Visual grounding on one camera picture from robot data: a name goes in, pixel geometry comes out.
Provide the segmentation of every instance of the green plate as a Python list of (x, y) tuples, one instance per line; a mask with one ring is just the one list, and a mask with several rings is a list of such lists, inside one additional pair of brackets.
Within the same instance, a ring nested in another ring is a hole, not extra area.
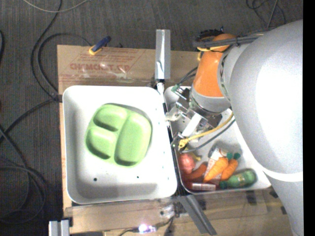
[(151, 133), (150, 121), (139, 111), (105, 104), (89, 123), (85, 145), (91, 153), (110, 163), (134, 166), (144, 158)]

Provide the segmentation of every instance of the toy carrot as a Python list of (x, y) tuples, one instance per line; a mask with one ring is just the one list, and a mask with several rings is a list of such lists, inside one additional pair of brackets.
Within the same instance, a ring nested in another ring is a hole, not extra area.
[(228, 166), (228, 158), (223, 156), (220, 157), (214, 164), (214, 166), (208, 171), (203, 179), (203, 183), (209, 182), (218, 174), (222, 173), (223, 170)]
[(182, 174), (182, 179), (183, 181), (193, 181), (196, 180), (200, 177), (202, 177), (202, 174), (204, 174), (206, 172), (207, 169), (207, 165), (205, 164), (200, 164), (200, 166), (194, 170), (192, 173), (190, 174)]
[(228, 166), (223, 170), (221, 175), (221, 180), (228, 180), (230, 176), (233, 175), (237, 166), (238, 166), (238, 159), (241, 157), (240, 153), (235, 153), (233, 158), (229, 160)]

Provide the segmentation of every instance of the cardboard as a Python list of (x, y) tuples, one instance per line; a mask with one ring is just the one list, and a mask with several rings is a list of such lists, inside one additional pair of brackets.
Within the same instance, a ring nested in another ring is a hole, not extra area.
[[(147, 86), (154, 82), (155, 50), (103, 47), (93, 56), (89, 48), (57, 46), (59, 94), (74, 85)], [(198, 66), (198, 54), (171, 51), (171, 78), (165, 87), (173, 86)]]

